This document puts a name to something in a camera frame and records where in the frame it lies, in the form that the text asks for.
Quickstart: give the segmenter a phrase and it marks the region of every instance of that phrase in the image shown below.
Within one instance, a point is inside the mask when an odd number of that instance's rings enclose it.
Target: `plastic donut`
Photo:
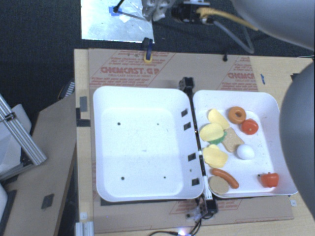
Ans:
[[[228,118],[231,123],[241,124],[246,119],[246,112],[240,107],[233,107],[228,112]]]

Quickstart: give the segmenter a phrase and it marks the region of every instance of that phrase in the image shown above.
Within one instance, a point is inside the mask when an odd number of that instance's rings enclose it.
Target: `sausage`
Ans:
[[[237,189],[240,185],[238,183],[238,181],[235,180],[234,177],[232,177],[228,172],[220,170],[220,169],[212,169],[212,174],[218,177],[223,178],[224,180],[226,180],[229,185],[231,185],[231,187],[233,189]]]

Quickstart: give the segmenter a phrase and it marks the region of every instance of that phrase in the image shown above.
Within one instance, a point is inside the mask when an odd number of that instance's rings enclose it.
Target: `wooden table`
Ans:
[[[75,82],[76,108],[80,107],[80,97],[89,95],[89,59],[88,50],[75,50]],[[258,91],[263,91],[275,97],[281,106],[286,89],[291,83],[291,75],[299,73],[311,59],[250,57],[252,70],[256,78]],[[81,112],[81,119],[90,119],[89,97],[88,108]],[[79,212],[80,222],[93,221],[93,193],[91,167],[91,129],[77,128],[77,160],[79,180]],[[292,207],[294,219],[285,221],[268,221],[259,223],[243,223],[230,225],[215,225],[201,227],[198,236],[221,235],[314,235],[315,222],[299,194],[290,197],[297,206]],[[133,231],[96,234],[98,236],[146,236],[151,231]]]
[[[4,236],[58,235],[75,162],[74,106],[71,95],[39,113],[32,137],[48,159],[5,186],[16,196]],[[52,203],[42,208],[45,197]]]

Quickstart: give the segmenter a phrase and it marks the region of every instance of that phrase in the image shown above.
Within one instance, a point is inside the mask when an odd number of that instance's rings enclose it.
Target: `toy tomato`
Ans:
[[[247,120],[243,121],[243,123],[241,125],[241,129],[245,134],[253,135],[258,130],[258,124],[253,119],[247,119]]]
[[[276,187],[279,182],[279,175],[277,173],[268,173],[260,177],[262,185],[264,187]]]

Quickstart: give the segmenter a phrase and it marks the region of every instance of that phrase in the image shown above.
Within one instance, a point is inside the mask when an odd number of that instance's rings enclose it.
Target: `cracker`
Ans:
[[[244,144],[244,141],[239,138],[239,136],[235,133],[233,128],[228,128],[225,130],[227,133],[225,139],[222,141],[222,144],[229,152],[235,152],[237,147],[241,144]]]
[[[227,193],[229,190],[228,182],[218,176],[213,176],[209,178],[209,187],[214,193],[217,193],[219,195]]]

